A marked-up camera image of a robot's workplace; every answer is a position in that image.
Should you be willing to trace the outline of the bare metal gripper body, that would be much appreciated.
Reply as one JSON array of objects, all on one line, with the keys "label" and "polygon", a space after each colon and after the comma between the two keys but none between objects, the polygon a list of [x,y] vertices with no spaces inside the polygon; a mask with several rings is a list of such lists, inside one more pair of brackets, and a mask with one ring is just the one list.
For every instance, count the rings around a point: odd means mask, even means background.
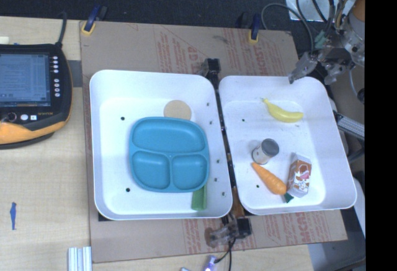
[{"label": "bare metal gripper body", "polygon": [[319,51],[318,61],[351,68],[365,66],[365,41],[354,33],[330,35]]}]

